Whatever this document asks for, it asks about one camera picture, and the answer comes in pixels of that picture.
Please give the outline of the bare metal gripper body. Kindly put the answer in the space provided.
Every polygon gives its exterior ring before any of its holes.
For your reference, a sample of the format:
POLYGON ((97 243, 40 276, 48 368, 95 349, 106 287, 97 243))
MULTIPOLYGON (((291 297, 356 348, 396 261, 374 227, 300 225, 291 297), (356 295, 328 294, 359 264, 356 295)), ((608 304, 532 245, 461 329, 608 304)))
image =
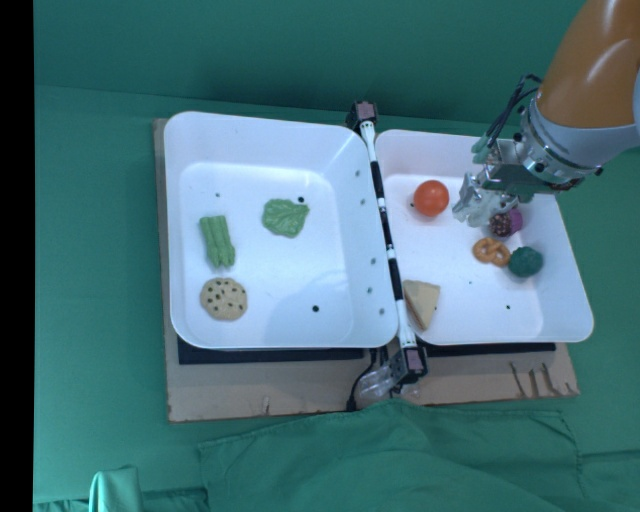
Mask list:
POLYGON ((564 183, 546 181, 543 172, 528 169, 520 162, 517 147, 513 140, 498 140, 493 145, 478 175, 481 188, 517 196, 520 202, 527 203, 534 195, 568 191, 584 181, 583 178, 564 183))

